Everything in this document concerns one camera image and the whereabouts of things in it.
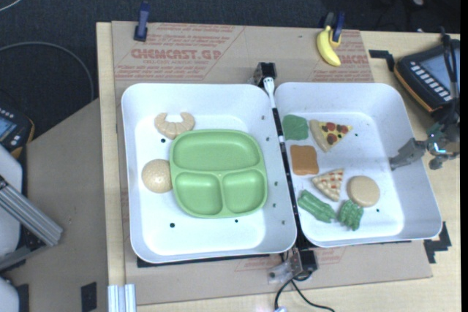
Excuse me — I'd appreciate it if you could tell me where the beige croissant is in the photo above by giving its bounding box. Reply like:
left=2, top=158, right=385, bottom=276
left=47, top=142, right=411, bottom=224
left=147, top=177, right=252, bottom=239
left=154, top=112, right=196, bottom=140

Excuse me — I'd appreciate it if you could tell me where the orange toast slice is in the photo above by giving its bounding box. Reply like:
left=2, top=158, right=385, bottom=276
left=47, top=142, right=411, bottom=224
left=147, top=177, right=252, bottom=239
left=290, top=144, right=320, bottom=177

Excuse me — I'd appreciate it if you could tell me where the pepperoni pizza slice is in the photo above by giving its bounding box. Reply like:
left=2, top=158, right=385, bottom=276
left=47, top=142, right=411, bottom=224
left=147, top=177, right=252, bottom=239
left=309, top=119, right=354, bottom=153

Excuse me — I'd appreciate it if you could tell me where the green divided plate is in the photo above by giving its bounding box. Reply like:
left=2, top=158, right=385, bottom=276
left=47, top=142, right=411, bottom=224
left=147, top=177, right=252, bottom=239
left=168, top=129, right=269, bottom=219

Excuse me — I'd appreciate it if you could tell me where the pale lattice pie slice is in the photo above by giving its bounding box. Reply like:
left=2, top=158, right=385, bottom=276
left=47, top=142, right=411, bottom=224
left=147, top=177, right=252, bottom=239
left=312, top=168, right=345, bottom=202

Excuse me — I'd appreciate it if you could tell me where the beige round biscuit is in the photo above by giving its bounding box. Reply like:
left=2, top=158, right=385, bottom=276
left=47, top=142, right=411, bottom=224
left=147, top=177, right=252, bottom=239
left=346, top=175, right=381, bottom=208

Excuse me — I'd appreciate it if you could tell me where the brown cardboard board red print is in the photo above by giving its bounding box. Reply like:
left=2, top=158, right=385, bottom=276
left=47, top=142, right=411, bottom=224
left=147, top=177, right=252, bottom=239
left=111, top=20, right=434, bottom=306

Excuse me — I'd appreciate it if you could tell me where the black block with thin wires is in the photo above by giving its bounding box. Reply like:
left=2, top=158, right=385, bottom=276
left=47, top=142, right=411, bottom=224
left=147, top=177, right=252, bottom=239
left=251, top=61, right=278, bottom=85
left=268, top=248, right=320, bottom=284

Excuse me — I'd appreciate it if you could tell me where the yellow banana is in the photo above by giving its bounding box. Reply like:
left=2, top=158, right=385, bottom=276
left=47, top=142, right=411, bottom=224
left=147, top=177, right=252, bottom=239
left=316, top=25, right=342, bottom=67

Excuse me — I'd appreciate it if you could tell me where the thin black and white rod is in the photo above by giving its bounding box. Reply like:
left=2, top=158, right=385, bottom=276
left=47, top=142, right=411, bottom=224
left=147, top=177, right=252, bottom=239
left=263, top=77, right=303, bottom=254

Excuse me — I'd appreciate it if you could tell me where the beige round bun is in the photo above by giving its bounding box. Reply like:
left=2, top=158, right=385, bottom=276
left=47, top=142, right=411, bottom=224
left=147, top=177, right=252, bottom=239
left=140, top=158, right=173, bottom=194

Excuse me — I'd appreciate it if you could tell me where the white plastic tray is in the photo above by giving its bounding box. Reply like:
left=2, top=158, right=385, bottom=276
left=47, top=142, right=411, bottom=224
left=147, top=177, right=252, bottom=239
left=120, top=83, right=298, bottom=264
left=273, top=81, right=443, bottom=248

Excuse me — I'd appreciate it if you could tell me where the green lettuce leaf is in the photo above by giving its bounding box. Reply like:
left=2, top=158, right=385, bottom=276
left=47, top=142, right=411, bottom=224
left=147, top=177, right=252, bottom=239
left=282, top=114, right=311, bottom=142

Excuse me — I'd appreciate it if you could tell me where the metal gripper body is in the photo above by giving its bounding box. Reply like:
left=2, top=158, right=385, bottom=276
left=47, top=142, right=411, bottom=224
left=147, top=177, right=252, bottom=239
left=423, top=121, right=461, bottom=171

